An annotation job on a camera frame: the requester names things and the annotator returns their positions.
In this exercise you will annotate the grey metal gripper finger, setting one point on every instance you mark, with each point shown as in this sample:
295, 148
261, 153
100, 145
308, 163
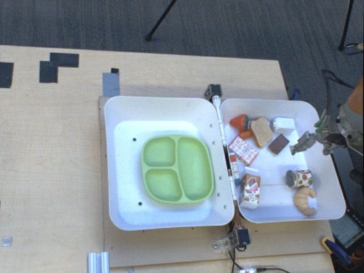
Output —
297, 149
308, 137

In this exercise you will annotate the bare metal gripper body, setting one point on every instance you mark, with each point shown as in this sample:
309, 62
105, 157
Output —
335, 139

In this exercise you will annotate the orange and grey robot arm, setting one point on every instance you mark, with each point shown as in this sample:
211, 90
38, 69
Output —
359, 97

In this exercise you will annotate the brown biscuit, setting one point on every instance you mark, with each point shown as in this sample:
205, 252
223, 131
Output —
279, 144

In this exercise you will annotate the white box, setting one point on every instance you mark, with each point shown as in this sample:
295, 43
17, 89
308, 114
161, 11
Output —
283, 125

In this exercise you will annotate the strawberry print can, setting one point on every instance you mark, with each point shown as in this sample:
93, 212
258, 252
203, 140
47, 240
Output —
301, 178

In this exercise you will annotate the tan bread slice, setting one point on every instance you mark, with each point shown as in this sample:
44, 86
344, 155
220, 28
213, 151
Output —
261, 132

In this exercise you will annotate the white plastic tray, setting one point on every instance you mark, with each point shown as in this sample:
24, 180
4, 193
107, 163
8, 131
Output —
324, 181
128, 163

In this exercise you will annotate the beige croissant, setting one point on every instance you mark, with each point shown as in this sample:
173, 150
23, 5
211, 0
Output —
302, 200

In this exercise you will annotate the orange carrot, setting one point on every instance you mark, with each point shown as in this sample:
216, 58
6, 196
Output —
245, 134

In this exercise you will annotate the red patterned white carton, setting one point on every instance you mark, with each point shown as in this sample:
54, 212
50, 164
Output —
243, 150

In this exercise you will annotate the brown and white carton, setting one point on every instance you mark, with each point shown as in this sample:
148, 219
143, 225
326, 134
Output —
250, 189

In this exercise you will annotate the red strawberry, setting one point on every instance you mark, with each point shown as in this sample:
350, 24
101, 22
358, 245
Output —
238, 122

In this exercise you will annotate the small white red-print carton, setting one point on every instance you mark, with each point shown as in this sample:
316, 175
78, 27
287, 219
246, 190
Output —
233, 166

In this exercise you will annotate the thin black and white rod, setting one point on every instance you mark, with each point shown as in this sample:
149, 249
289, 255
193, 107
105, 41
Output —
220, 121

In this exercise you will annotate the green divided plate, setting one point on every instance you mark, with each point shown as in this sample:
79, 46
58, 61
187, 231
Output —
193, 169

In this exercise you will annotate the black tripod leg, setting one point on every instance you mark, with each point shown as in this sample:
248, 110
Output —
348, 13
166, 11

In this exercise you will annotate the small clear plastic square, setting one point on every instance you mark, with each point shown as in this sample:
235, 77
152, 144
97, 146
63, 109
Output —
6, 241

